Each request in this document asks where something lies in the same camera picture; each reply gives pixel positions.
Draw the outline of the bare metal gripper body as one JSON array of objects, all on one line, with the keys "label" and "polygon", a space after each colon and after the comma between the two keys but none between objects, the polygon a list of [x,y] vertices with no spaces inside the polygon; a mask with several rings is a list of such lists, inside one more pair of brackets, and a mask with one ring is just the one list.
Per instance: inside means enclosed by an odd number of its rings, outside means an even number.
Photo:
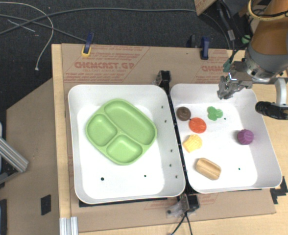
[{"label": "bare metal gripper body", "polygon": [[226,89],[250,89],[253,84],[268,84],[269,73],[254,61],[234,61],[226,65]]}]

